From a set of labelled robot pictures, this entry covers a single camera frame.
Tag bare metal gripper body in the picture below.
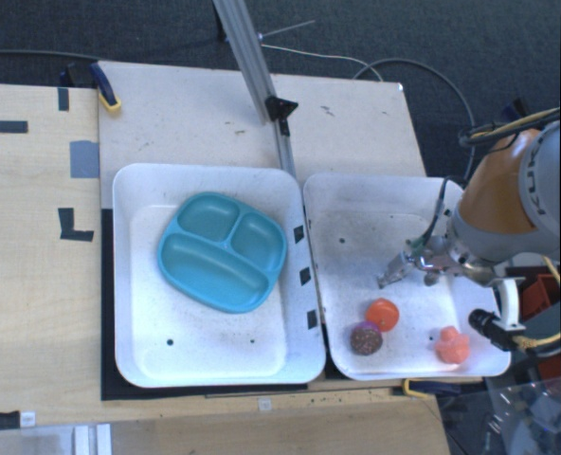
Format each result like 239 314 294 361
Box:
406 234 500 287

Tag orange round toy fruit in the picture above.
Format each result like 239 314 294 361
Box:
365 298 401 334

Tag white plastic tray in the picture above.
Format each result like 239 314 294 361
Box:
302 172 513 382
112 162 328 390

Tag pink lumpy toy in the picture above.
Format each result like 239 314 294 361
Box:
433 325 472 366

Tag brown and purple doughnut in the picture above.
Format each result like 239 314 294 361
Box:
349 320 385 357

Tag blue divided plate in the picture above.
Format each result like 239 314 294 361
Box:
156 191 289 316

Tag pale flat board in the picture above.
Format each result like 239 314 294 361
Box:
98 60 483 400

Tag black cylinder on white bracket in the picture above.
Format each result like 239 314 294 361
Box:
467 277 528 353

